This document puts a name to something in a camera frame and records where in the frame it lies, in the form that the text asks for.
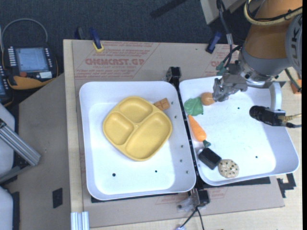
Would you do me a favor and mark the orange carrot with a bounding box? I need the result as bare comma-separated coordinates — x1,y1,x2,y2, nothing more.
187,114,212,149

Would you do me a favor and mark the white plastic tray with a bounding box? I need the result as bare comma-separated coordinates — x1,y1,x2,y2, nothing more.
178,75,300,186
79,80,197,201

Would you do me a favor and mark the orange round fruit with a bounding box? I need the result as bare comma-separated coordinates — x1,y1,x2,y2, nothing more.
200,92,216,106

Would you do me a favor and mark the beige chocolate chip cookie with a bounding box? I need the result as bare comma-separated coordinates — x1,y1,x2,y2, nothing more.
217,159,240,179

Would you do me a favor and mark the yellow divided plate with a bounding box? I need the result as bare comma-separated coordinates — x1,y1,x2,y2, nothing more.
102,95,173,162

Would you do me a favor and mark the black block with thin wires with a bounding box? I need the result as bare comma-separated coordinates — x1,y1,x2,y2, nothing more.
189,189,211,206
166,66,182,83

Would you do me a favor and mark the green lettuce leaf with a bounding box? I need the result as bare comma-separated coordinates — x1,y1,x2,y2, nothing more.
183,96,204,117

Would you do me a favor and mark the brown biscuit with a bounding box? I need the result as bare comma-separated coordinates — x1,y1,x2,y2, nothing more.
153,97,171,111

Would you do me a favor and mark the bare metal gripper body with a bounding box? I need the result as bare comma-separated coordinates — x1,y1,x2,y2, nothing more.
221,63,274,92

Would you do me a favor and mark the brown cardboard board red print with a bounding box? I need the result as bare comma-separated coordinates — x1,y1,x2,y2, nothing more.
71,40,286,221

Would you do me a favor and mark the black box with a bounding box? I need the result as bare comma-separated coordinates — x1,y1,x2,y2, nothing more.
198,147,222,171

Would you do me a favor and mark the black cylinder on white bracket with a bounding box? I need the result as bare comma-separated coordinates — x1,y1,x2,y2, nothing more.
249,81,287,127

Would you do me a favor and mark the thin black rod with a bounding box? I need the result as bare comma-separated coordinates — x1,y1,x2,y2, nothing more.
173,77,200,192

